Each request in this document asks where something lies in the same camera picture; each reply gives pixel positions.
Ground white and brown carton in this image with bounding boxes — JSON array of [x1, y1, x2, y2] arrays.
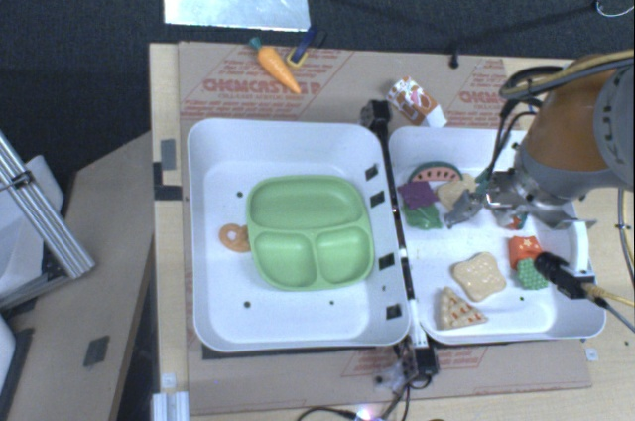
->
[[386, 75, 448, 129]]

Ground red and green watermelon slice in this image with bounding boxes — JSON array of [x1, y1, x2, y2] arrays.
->
[[407, 161, 464, 185]]

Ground white plastic tray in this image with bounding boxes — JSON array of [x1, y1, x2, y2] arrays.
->
[[387, 125, 608, 346], [187, 117, 414, 353]]

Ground purple grapes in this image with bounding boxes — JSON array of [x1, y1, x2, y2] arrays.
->
[[397, 181, 440, 211]]

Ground green leafy vegetable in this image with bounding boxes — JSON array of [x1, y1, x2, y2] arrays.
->
[[401, 204, 444, 231]]

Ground orange carrot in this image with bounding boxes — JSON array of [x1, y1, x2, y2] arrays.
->
[[248, 36, 303, 95]]

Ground beige square toast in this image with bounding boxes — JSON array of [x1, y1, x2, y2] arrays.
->
[[449, 251, 508, 303]]

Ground green divided plate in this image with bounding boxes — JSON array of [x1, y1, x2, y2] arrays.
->
[[245, 175, 376, 292]]

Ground thin black and white rod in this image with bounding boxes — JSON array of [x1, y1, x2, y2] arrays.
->
[[375, 119, 424, 347]]

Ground brown cardboard board red print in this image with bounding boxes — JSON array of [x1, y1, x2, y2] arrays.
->
[[177, 42, 594, 416]]

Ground orange pretzel biscuit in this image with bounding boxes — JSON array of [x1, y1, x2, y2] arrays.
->
[[217, 222, 252, 254]]

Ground green dotted cube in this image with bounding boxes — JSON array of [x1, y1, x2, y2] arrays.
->
[[516, 257, 550, 292]]

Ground beige bread slice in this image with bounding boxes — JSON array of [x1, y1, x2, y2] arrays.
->
[[436, 173, 479, 212]]

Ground beige pizza slice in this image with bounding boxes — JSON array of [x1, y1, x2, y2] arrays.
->
[[436, 286, 489, 332]]

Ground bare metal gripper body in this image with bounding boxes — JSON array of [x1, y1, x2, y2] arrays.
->
[[483, 169, 597, 230]]

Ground black cylinder on white bracket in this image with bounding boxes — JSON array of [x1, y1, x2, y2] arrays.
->
[[532, 218, 597, 300]]

